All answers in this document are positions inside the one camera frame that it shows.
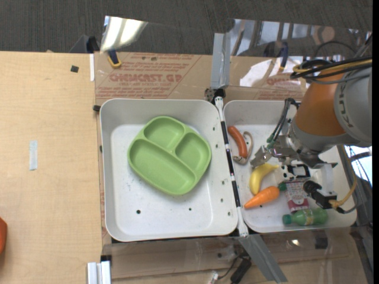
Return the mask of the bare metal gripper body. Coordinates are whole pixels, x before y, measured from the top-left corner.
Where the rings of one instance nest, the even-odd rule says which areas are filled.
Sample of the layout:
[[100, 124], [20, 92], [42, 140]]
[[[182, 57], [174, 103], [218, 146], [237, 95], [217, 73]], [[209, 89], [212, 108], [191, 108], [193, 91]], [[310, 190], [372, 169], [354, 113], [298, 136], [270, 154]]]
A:
[[309, 149], [296, 138], [288, 135], [270, 136], [268, 138], [268, 152], [284, 164], [297, 160], [312, 169], [319, 169], [326, 164], [319, 157], [320, 152]]

